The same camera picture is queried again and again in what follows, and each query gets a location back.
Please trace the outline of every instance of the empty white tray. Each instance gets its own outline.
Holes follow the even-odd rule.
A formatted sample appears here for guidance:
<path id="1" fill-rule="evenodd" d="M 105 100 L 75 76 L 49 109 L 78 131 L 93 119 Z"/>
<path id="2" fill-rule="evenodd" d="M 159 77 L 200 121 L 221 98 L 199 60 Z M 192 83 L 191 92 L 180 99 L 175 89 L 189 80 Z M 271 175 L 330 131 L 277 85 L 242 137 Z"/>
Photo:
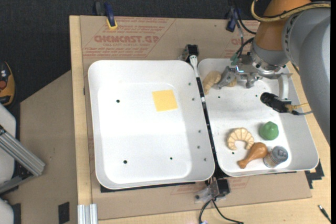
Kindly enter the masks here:
<path id="1" fill-rule="evenodd" d="M 204 59 L 198 65 L 201 80 L 213 70 L 222 73 L 230 66 L 229 59 Z M 280 72 L 289 73 L 287 68 Z M 212 135 L 216 148 L 218 164 L 229 176 L 246 176 L 266 173 L 292 172 L 309 170 L 317 166 L 319 158 L 310 130 L 304 116 L 278 113 L 263 104 L 260 96 L 264 92 L 279 95 L 278 80 L 263 78 L 255 82 L 252 88 L 245 87 L 246 80 L 238 80 L 234 87 L 221 89 L 214 85 L 205 96 Z M 292 104 L 299 104 L 299 99 L 292 79 L 289 79 L 289 99 Z M 259 128 L 268 121 L 278 125 L 279 136 L 272 141 L 264 140 L 259 135 Z M 283 146 L 289 153 L 288 159 L 268 168 L 263 159 L 256 159 L 241 169 L 237 162 L 244 159 L 249 150 L 246 143 L 236 141 L 237 150 L 232 151 L 226 143 L 229 133 L 238 127 L 245 127 L 254 137 L 255 142 L 263 142 L 269 149 Z"/>
<path id="2" fill-rule="evenodd" d="M 192 67 L 100 60 L 88 71 L 96 176 L 109 189 L 188 183 L 215 169 Z"/>

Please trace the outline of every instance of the tape measure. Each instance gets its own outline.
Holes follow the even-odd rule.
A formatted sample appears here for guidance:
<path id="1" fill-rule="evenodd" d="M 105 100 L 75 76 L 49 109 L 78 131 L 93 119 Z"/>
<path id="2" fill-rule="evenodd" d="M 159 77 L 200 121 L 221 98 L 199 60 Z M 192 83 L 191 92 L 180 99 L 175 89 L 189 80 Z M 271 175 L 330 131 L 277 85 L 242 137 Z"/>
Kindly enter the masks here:
<path id="1" fill-rule="evenodd" d="M 13 102 L 15 81 L 7 62 L 0 61 L 0 103 L 4 106 Z"/>

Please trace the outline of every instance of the yellow sticky note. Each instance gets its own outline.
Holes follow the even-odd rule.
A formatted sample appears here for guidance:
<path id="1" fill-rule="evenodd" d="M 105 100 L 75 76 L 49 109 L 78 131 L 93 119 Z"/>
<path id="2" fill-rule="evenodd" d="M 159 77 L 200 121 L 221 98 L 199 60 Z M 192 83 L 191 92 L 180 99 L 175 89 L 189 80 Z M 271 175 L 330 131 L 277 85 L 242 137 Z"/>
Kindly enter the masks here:
<path id="1" fill-rule="evenodd" d="M 152 92 L 156 111 L 167 111 L 177 109 L 177 103 L 173 90 Z"/>

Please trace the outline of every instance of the tray with toy food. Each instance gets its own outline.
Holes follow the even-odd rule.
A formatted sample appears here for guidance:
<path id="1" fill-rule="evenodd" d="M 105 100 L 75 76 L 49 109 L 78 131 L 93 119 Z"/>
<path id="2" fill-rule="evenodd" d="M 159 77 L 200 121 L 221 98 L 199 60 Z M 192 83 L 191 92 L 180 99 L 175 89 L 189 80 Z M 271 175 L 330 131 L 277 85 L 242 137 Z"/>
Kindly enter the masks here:
<path id="1" fill-rule="evenodd" d="M 318 153 L 306 118 L 279 113 L 260 101 L 263 93 L 279 92 L 278 80 L 263 78 L 247 88 L 246 80 L 237 77 L 231 87 L 219 88 L 214 77 L 226 66 L 230 59 L 204 59 L 198 65 L 221 170 L 229 176 L 246 176 L 315 168 Z M 286 67 L 282 71 L 289 73 Z M 210 76 L 217 81 L 209 86 Z M 291 78 L 288 97 L 299 103 Z"/>

